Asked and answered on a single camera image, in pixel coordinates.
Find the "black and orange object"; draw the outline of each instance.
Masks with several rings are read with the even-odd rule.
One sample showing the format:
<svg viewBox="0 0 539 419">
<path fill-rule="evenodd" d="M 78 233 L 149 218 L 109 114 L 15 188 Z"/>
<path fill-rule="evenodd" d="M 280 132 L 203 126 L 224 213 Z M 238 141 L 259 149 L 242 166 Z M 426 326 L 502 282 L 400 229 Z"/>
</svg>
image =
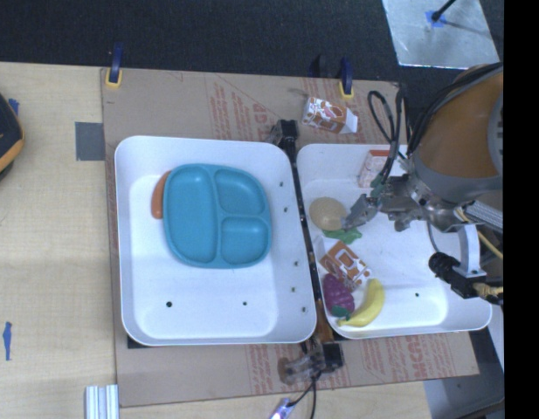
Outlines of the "black and orange object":
<svg viewBox="0 0 539 419">
<path fill-rule="evenodd" d="M 10 171 L 24 146 L 24 131 L 17 114 L 0 93 L 0 181 Z"/>
</svg>

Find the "blue plate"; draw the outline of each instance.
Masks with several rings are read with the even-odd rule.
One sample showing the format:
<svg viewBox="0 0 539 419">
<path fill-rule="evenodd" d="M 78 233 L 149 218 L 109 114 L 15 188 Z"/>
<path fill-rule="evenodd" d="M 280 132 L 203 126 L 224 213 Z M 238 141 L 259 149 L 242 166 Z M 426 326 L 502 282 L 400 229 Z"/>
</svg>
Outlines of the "blue plate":
<svg viewBox="0 0 539 419">
<path fill-rule="evenodd" d="M 237 168 L 189 164 L 173 169 L 164 186 L 162 213 L 170 249 L 189 265 L 247 267 L 271 248 L 266 192 Z"/>
</svg>

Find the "cardboard sheet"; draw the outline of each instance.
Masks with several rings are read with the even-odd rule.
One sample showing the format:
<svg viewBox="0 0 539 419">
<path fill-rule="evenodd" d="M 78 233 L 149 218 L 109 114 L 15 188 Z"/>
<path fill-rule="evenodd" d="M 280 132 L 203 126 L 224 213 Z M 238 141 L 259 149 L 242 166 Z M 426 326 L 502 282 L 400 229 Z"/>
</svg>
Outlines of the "cardboard sheet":
<svg viewBox="0 0 539 419">
<path fill-rule="evenodd" d="M 104 84 L 107 206 L 113 281 L 117 383 L 122 407 L 296 392 L 277 372 L 282 358 L 301 356 L 299 345 L 140 347 L 121 323 L 114 151 L 132 135 L 265 141 L 281 119 L 297 120 L 299 148 L 320 143 L 385 143 L 367 103 L 379 91 L 395 107 L 397 85 L 354 81 L 354 98 L 341 99 L 336 79 L 126 69 L 119 88 Z M 352 134 L 302 126 L 306 100 L 315 96 L 347 106 L 358 117 Z M 378 116 L 385 115 L 377 104 Z M 478 373 L 468 333 L 341 341 L 345 365 L 318 388 L 422 381 Z"/>
</svg>

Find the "yellow banana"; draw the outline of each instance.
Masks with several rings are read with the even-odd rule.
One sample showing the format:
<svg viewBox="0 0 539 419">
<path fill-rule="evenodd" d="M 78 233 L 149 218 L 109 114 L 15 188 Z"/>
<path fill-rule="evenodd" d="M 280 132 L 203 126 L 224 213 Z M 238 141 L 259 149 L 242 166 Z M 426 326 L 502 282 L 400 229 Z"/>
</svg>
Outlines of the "yellow banana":
<svg viewBox="0 0 539 419">
<path fill-rule="evenodd" d="M 355 326 L 363 327 L 374 321 L 378 314 L 382 311 L 385 301 L 384 286 L 379 279 L 372 278 L 368 282 L 366 298 L 363 305 L 356 309 L 349 319 L 339 319 L 339 326 Z"/>
</svg>

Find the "wooden table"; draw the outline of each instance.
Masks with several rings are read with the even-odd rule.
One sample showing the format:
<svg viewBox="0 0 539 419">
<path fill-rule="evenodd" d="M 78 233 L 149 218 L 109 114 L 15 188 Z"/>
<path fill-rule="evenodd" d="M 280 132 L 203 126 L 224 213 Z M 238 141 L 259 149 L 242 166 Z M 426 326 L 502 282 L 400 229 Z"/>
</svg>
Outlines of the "wooden table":
<svg viewBox="0 0 539 419">
<path fill-rule="evenodd" d="M 100 68 L 0 63 L 0 92 L 20 103 L 26 133 L 0 182 L 0 418 L 82 418 L 85 387 L 116 383 L 104 162 L 75 155 L 75 123 L 102 122 Z M 282 397 L 121 409 L 120 417 L 266 418 Z M 309 417 L 311 404 L 307 396 L 294 417 Z M 423 383 L 410 382 L 318 391 L 315 417 L 430 412 Z"/>
</svg>

